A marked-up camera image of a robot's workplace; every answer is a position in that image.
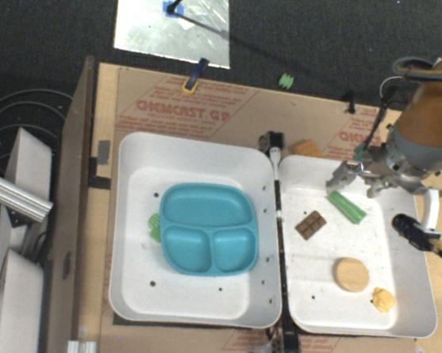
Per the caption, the blue divided plate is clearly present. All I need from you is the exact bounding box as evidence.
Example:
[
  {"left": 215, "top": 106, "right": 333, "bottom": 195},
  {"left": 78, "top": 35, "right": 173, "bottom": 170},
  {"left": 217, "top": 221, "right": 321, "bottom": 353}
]
[{"left": 151, "top": 177, "right": 267, "bottom": 284}]

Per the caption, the green ribbed toy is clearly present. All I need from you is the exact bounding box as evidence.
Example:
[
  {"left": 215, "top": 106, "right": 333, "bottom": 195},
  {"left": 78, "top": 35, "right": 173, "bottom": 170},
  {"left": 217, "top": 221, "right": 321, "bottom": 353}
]
[{"left": 277, "top": 72, "right": 298, "bottom": 91}]

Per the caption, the brown chocolate bar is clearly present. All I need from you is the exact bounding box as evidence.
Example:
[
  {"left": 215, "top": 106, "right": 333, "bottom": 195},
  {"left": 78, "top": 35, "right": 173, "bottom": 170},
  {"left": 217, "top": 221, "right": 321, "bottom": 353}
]
[{"left": 293, "top": 207, "right": 329, "bottom": 243}]

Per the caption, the black block with thin wires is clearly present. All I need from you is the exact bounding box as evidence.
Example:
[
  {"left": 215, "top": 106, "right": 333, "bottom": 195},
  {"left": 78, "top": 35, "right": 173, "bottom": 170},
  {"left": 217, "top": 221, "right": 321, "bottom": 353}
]
[
  {"left": 263, "top": 324, "right": 304, "bottom": 353},
  {"left": 257, "top": 129, "right": 288, "bottom": 157}
]

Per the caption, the green ridged toy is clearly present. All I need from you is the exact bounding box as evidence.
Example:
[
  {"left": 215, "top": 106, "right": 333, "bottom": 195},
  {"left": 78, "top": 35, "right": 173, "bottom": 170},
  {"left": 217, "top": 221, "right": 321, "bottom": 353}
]
[{"left": 145, "top": 211, "right": 166, "bottom": 244}]

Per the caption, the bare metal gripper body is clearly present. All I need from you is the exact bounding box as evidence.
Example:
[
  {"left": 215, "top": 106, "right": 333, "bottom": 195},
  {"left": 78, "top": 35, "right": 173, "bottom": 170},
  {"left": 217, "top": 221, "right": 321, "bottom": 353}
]
[{"left": 348, "top": 142, "right": 435, "bottom": 197}]

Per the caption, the brown cardboard board red print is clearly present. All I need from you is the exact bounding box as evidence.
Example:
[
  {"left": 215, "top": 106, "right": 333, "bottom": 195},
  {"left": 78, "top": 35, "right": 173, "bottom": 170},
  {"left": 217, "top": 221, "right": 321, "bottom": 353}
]
[{"left": 83, "top": 66, "right": 442, "bottom": 353}]

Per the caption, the tan round biscuit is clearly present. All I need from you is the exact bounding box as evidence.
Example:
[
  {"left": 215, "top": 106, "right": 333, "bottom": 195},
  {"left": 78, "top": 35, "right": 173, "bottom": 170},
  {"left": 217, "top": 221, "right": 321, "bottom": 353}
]
[{"left": 329, "top": 255, "right": 372, "bottom": 296}]

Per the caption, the white plastic tray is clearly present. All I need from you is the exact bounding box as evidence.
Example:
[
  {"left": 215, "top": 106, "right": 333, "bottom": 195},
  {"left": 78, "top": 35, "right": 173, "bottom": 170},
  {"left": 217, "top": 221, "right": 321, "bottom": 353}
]
[
  {"left": 258, "top": 151, "right": 442, "bottom": 349},
  {"left": 98, "top": 129, "right": 303, "bottom": 340}
]

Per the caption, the green toy stick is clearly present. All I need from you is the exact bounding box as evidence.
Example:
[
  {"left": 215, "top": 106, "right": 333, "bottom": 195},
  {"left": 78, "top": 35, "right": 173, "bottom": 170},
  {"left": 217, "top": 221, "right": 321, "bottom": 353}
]
[{"left": 324, "top": 189, "right": 370, "bottom": 226}]

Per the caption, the black cylinder on white bracket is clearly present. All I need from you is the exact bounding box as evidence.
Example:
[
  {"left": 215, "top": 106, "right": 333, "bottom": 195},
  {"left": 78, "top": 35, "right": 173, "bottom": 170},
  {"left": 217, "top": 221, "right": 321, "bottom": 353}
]
[{"left": 388, "top": 184, "right": 442, "bottom": 254}]

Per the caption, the orange square cracker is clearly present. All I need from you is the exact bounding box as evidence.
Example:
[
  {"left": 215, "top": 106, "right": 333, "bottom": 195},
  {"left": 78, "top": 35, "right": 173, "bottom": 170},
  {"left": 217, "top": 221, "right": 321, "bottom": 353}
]
[{"left": 290, "top": 136, "right": 326, "bottom": 159}]

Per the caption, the thin black and white rod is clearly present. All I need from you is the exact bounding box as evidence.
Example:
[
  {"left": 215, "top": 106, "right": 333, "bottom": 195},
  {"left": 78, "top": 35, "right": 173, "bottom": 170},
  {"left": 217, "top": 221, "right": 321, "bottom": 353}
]
[{"left": 248, "top": 145, "right": 317, "bottom": 341}]

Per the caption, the yellow toy lump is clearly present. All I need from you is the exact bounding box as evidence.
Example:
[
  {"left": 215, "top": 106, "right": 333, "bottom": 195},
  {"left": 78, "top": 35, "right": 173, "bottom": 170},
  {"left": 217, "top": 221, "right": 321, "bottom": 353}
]
[{"left": 370, "top": 286, "right": 398, "bottom": 314}]

